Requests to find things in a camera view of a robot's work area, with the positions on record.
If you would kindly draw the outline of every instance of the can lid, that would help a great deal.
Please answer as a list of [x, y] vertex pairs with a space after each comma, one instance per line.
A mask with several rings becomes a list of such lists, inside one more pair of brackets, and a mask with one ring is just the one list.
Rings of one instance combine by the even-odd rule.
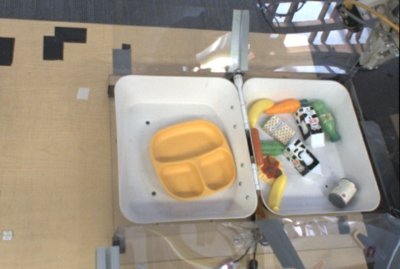
[[336, 207], [338, 208], [344, 208], [346, 206], [346, 202], [343, 200], [343, 198], [338, 195], [337, 193], [330, 193], [329, 196], [329, 201]]

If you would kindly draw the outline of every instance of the cow print carton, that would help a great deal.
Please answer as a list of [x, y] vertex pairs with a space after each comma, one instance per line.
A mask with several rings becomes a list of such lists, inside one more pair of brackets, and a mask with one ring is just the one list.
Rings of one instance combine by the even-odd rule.
[[312, 148], [325, 146], [325, 134], [312, 106], [302, 106], [294, 114], [304, 142]]
[[306, 148], [300, 139], [292, 141], [286, 147], [283, 154], [302, 176], [310, 174], [313, 177], [322, 174], [318, 159]]

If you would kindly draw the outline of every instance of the yellow banana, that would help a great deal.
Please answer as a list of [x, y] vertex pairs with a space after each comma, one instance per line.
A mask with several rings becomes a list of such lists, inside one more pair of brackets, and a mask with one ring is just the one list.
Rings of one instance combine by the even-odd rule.
[[254, 128], [256, 126], [258, 117], [260, 117], [261, 113], [263, 113], [265, 110], [268, 110], [269, 108], [272, 108], [274, 105], [275, 103], [270, 99], [262, 99], [254, 103], [249, 111], [250, 128]]
[[280, 175], [276, 178], [274, 184], [272, 185], [271, 192], [269, 193], [267, 206], [274, 212], [279, 211], [281, 206], [281, 199], [283, 191], [286, 187], [287, 178], [285, 175]]

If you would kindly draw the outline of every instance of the black tape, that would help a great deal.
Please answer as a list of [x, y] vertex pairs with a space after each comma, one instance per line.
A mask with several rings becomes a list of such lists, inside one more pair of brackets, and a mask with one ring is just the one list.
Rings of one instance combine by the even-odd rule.
[[56, 26], [54, 34], [56, 39], [60, 42], [86, 43], [85, 28], [64, 28]]
[[43, 60], [63, 60], [63, 49], [63, 43], [56, 37], [43, 37]]
[[0, 66], [10, 66], [14, 58], [14, 38], [0, 38]]

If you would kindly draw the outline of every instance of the yellow hose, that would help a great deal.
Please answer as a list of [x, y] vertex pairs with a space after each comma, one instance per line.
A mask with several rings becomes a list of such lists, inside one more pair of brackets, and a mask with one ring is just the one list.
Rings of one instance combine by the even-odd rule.
[[352, 6], [359, 6], [360, 8], [363, 8], [364, 10], [372, 13], [373, 15], [375, 15], [376, 17], [378, 17], [381, 21], [385, 22], [386, 24], [388, 24], [393, 30], [395, 30], [395, 32], [399, 33], [399, 27], [393, 23], [392, 21], [390, 21], [386, 16], [384, 16], [383, 14], [378, 13], [376, 10], [370, 8], [369, 6], [366, 6], [364, 3], [355, 1], [355, 0], [344, 0], [343, 1], [343, 6], [347, 9], [347, 10], [351, 10]]

